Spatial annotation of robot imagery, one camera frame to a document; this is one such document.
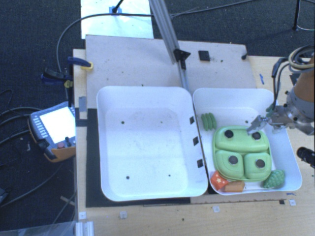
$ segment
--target green container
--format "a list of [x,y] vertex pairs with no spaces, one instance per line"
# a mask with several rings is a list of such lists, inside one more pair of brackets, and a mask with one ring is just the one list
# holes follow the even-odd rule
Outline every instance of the green container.
[[263,181],[271,173],[271,152],[265,133],[248,135],[245,126],[221,127],[213,137],[213,162],[226,179]]

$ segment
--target table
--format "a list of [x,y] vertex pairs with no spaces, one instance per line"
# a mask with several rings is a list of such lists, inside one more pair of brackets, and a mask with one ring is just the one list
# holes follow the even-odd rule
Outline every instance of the table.
[[[85,57],[85,50],[74,50],[74,56]],[[270,71],[277,57],[247,57],[257,88],[272,90]],[[286,90],[292,88],[289,71],[282,75],[282,90],[278,101],[285,102]],[[86,95],[86,71],[74,67],[75,106],[79,97]],[[86,118],[81,112],[80,118]],[[302,187],[293,193],[274,193],[273,196],[242,195],[224,197],[201,196],[195,204],[171,206],[123,206],[85,207],[86,191],[86,127],[76,128],[76,183],[78,212],[86,212],[86,219],[94,222],[94,234],[113,235],[312,235],[315,221],[314,169],[301,162],[298,165],[302,174]],[[314,136],[307,137],[298,130],[288,130],[293,151],[299,147],[314,150]],[[120,212],[126,211],[127,218],[121,219]]]

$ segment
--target empty white tray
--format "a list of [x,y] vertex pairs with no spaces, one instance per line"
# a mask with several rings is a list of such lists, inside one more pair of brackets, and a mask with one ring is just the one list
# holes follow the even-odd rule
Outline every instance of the empty white tray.
[[191,95],[178,87],[97,94],[101,188],[112,201],[194,197],[208,187]]
[[[266,108],[273,102],[273,94],[265,89],[200,88],[194,92],[193,102],[208,173],[211,177],[216,170],[212,159],[212,139],[215,130],[205,131],[201,115],[213,113],[217,121],[217,129],[231,125],[250,126],[257,115],[264,116],[266,114]],[[269,139],[272,170],[285,171],[284,184],[276,188],[264,189],[261,187],[261,182],[246,182],[243,192],[227,193],[220,190],[216,192],[222,195],[235,195],[254,192],[294,191],[301,187],[302,176],[287,131],[283,129],[280,133],[273,134],[272,129],[272,126],[266,125],[262,131]]]

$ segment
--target black carpet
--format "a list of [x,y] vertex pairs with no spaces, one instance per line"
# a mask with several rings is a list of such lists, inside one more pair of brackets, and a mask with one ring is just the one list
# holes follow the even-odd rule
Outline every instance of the black carpet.
[[[170,13],[239,1],[244,0],[165,0]],[[287,56],[297,47],[314,43],[314,31],[291,29],[295,6],[296,0],[258,0],[178,16],[173,24],[179,40],[245,44],[249,55]],[[314,13],[314,4],[302,1],[298,25],[313,29]],[[43,85],[40,75],[45,68],[57,70],[57,40],[79,17],[80,0],[0,0],[0,113],[20,106],[45,109],[65,101],[63,87]],[[155,38],[160,38],[154,20],[153,25]],[[62,68],[67,67],[65,59],[74,48],[84,48],[79,24],[62,41]],[[13,91],[9,105],[8,89]],[[12,116],[16,114],[0,115],[0,122]],[[24,118],[1,125],[0,141],[25,125]],[[41,184],[59,166],[43,157],[29,134],[1,145],[0,188],[11,188],[1,205]],[[69,159],[45,185],[0,208],[0,231],[51,224],[65,204],[60,196],[69,198],[73,192],[73,159]],[[57,222],[69,221],[72,215],[73,207],[68,206]]]

